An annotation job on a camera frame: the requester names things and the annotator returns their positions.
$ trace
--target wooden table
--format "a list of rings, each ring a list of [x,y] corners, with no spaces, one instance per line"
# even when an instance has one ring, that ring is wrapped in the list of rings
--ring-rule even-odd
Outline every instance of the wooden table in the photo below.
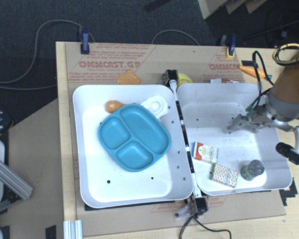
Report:
[[[171,46],[160,46],[160,52],[171,49]],[[182,49],[193,49],[192,46],[182,47]],[[196,51],[204,54],[210,47],[199,46],[195,47]],[[236,48],[236,56],[238,60],[250,60],[251,55],[255,49],[253,48]],[[273,49],[258,49],[263,56],[267,71],[273,76],[275,81],[282,67],[278,66],[272,59],[271,55]],[[292,51],[288,51],[287,55],[291,56]],[[61,162],[62,162],[62,184],[63,184],[63,208],[64,220],[77,220],[76,200],[74,188],[74,172],[73,172],[73,158],[72,158],[72,139],[71,139],[71,125],[69,117],[69,95],[68,95],[68,75],[67,75],[67,59],[66,59],[66,43],[56,43],[57,54],[57,77],[58,77],[58,101],[59,101],[59,119],[60,119],[60,142],[61,142]],[[245,82],[256,83],[256,79],[252,76],[244,74]],[[263,89],[269,87],[267,81],[263,81]],[[298,121],[293,121],[292,125],[299,125]],[[295,138],[293,133],[286,133],[281,130],[278,131],[280,140],[292,146],[295,145]],[[298,195],[295,198],[287,200],[286,215],[280,217],[263,218],[256,220],[232,221],[220,224],[209,224],[211,229],[229,229],[232,232],[233,238],[297,238],[299,239],[299,166],[290,163],[290,168],[295,179],[298,190]],[[141,232],[130,232],[123,234],[112,234],[88,237],[89,239],[114,239],[114,238],[178,238],[180,228],[149,230]],[[189,226],[183,238],[229,238],[226,233],[212,233],[200,226]]]

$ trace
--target tin can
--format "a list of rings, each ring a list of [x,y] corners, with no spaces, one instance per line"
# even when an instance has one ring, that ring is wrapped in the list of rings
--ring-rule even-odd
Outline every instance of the tin can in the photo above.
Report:
[[[251,181],[255,177],[263,174],[264,171],[265,171],[264,164],[260,160],[254,159],[248,165],[244,166],[241,169],[240,174],[245,180]]]

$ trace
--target white tray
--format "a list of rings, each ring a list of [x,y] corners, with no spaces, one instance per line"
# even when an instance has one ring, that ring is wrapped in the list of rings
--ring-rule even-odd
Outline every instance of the white tray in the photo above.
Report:
[[[287,188],[292,182],[288,160],[275,150],[279,137],[274,127],[264,127],[258,133],[251,128],[227,131],[232,120],[246,115],[245,109],[257,97],[254,84],[183,84],[178,98],[191,148],[195,141],[218,148],[220,165],[239,172],[233,189],[210,180],[212,165],[193,160],[198,187],[207,195],[264,191]],[[240,170],[253,159],[261,160],[265,172],[252,181],[244,180]]]
[[[98,140],[100,123],[109,115],[105,104],[117,100],[140,104],[162,95],[170,106],[160,118],[171,146],[161,159],[141,172],[123,169]],[[85,85],[73,94],[83,201],[93,208],[163,202],[187,198],[193,190],[181,126],[170,89],[162,85]]]

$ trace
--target blue clamp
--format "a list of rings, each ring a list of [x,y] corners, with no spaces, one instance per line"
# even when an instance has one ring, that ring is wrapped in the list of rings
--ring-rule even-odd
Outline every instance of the blue clamp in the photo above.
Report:
[[[230,37],[229,47],[227,48],[226,57],[234,58],[235,57],[235,46],[236,46],[236,35],[232,34]]]
[[[90,54],[90,47],[89,47],[89,29],[86,27],[82,28],[81,32],[81,54]]]

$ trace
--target blue plate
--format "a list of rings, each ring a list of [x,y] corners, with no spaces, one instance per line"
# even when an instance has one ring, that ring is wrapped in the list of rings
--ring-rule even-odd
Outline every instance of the blue plate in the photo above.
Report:
[[[99,126],[99,140],[126,170],[139,172],[158,161],[170,147],[170,135],[146,108],[125,105]]]

